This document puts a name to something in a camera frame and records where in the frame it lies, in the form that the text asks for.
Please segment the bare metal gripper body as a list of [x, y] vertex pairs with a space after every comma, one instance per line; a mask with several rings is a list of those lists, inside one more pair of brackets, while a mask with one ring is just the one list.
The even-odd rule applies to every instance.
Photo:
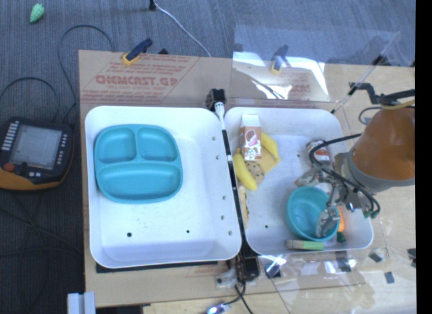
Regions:
[[335, 156], [327, 179], [331, 184], [328, 207], [344, 206], [349, 211], [375, 211], [373, 195], [350, 173], [348, 153], [339, 153]]

